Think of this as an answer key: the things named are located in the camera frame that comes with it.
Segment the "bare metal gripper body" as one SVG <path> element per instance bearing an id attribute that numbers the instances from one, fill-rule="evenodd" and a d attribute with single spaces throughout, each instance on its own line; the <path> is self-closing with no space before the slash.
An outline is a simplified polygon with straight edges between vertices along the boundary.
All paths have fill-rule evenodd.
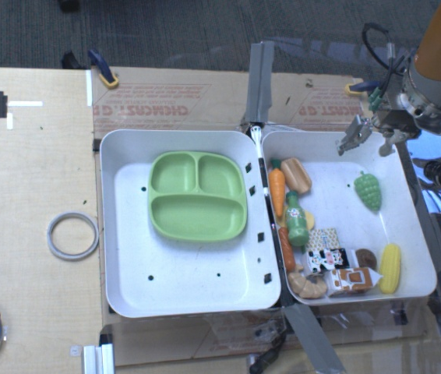
<path id="1" fill-rule="evenodd" d="M 404 88 L 390 102 L 379 91 L 371 94 L 373 125 L 382 132 L 398 130 L 416 138 L 421 131 L 441 136 L 441 98 L 429 100 L 417 90 Z"/>

